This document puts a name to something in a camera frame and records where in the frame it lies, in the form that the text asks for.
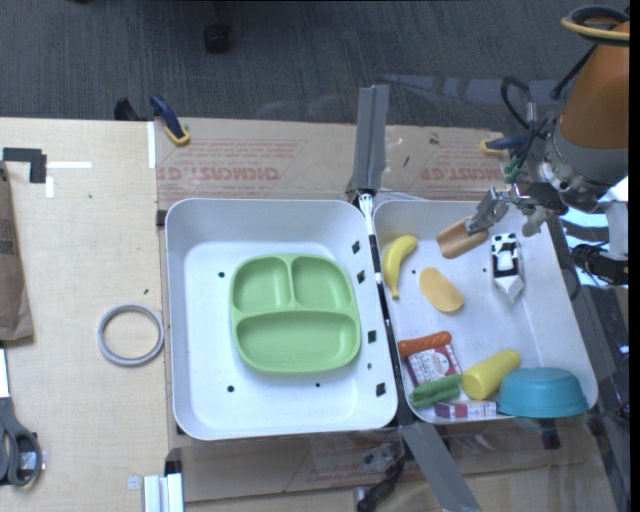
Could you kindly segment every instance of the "green divided plate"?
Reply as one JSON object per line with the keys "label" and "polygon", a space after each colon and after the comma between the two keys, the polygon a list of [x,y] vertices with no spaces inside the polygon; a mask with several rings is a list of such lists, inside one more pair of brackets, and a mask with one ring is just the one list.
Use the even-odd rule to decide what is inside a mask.
{"label": "green divided plate", "polygon": [[351,281],[322,256],[272,254],[244,261],[231,282],[231,324],[242,359],[265,372],[331,370],[360,349]]}

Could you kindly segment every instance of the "blue bowl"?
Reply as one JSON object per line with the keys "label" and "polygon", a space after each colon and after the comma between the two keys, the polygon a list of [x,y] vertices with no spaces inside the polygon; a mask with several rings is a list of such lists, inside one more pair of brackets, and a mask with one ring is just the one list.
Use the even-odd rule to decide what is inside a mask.
{"label": "blue bowl", "polygon": [[589,408],[580,381],[560,368],[518,368],[509,372],[496,399],[498,411],[524,418],[563,418]]}

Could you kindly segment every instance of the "white tray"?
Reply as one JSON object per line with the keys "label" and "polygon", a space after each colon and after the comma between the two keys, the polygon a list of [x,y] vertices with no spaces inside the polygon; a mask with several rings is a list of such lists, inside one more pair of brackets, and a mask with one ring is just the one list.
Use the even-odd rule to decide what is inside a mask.
{"label": "white tray", "polygon": [[[169,210],[165,228],[173,407],[188,435],[221,440],[369,430],[393,419],[397,389],[357,208],[330,200],[186,199]],[[273,253],[329,257],[350,276],[362,339],[346,366],[278,375],[240,358],[231,332],[231,276],[245,260]]]}
{"label": "white tray", "polygon": [[[490,235],[514,232],[522,245],[525,287],[513,304],[493,284],[490,241],[454,259],[442,256],[437,233],[475,213],[475,207],[476,203],[469,202],[390,200],[376,208],[374,225],[381,255],[397,236],[412,234],[419,240],[401,266],[399,299],[392,299],[386,290],[396,340],[447,330],[463,371],[501,349],[519,350],[521,367],[572,371],[593,406],[598,397],[597,381],[546,224],[542,233],[525,238],[521,235],[525,219],[512,207],[490,229]],[[436,267],[460,290],[465,298],[460,310],[441,313],[427,301],[418,287],[425,267]],[[403,381],[408,396],[415,386],[406,371]],[[467,398],[464,392],[461,398]],[[452,421],[436,416],[433,407],[414,412],[432,423]]]}

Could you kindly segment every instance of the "table top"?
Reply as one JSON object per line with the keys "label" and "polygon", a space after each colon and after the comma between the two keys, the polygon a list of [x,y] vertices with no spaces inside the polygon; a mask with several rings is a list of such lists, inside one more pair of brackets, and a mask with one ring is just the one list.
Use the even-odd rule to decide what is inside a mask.
{"label": "table top", "polygon": [[[124,302],[162,311],[148,123],[7,118],[0,139],[4,147],[42,149],[56,163],[49,169],[52,197],[45,185],[29,183],[28,164],[7,163],[35,326],[32,338],[6,344],[9,379],[17,416],[46,452],[46,470],[29,490],[0,487],[0,508],[142,510],[140,477],[162,475],[169,449],[164,354],[139,367],[116,366],[102,356],[96,329]],[[74,162],[91,166],[70,168]],[[146,320],[135,315],[111,324],[110,343],[120,353],[139,355],[154,343]],[[546,510],[540,496],[554,510],[615,508],[595,441],[580,464],[541,462],[468,482],[483,510]],[[428,484],[417,481],[399,484],[379,510],[437,507]],[[186,509],[350,511],[354,493],[246,497]]]}

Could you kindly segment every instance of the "black caster wheel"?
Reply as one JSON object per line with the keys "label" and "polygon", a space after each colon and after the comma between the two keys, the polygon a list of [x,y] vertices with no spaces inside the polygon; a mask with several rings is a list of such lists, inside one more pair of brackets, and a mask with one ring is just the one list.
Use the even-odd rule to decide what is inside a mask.
{"label": "black caster wheel", "polygon": [[231,46],[231,27],[227,25],[209,25],[204,29],[204,44],[209,53],[224,53]]}

